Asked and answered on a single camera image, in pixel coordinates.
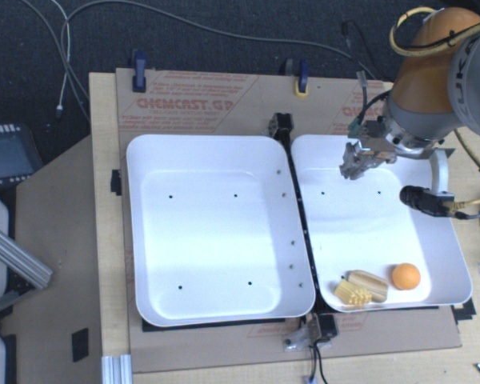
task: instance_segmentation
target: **orange ball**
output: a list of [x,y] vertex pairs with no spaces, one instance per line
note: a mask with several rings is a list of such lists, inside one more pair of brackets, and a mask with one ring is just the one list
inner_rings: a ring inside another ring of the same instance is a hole
[[402,263],[396,266],[391,277],[393,284],[400,290],[412,290],[422,279],[418,268],[410,263]]

